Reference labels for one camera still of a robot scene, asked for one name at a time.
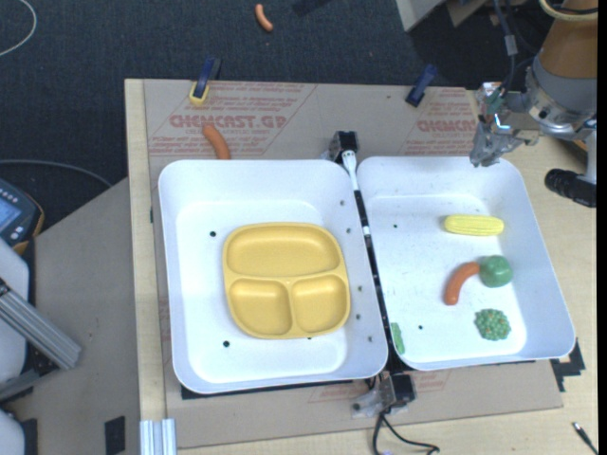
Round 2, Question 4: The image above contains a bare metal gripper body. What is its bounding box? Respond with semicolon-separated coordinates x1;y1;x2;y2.
492;90;598;155

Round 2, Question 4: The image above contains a yellow corn cob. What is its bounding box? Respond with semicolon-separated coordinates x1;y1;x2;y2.
443;213;506;238

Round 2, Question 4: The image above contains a green bell pepper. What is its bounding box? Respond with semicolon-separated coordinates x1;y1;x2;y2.
478;254;515;289

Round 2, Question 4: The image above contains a white plastic tray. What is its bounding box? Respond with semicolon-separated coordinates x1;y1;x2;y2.
355;155;578;372
157;158;390;394

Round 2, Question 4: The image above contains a thin black and white rod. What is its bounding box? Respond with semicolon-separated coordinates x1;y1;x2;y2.
341;150;395;374

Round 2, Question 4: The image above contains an orange sausage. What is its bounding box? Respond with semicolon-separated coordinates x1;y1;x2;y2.
443;261;482;307
201;125;232;161
254;3;275;33

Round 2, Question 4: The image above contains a green peas cluster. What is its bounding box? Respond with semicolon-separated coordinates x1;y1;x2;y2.
474;308;513;342

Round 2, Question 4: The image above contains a brown cardboard board red print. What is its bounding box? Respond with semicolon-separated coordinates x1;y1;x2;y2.
141;79;565;449

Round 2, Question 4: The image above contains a green pea pod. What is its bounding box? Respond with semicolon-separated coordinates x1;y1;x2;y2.
389;321;407;355

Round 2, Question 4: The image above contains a yellow divided plate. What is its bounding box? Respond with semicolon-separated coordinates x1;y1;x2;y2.
221;222;353;340

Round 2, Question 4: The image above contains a black cylinder on white bracket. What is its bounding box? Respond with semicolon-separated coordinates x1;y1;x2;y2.
543;119;598;208

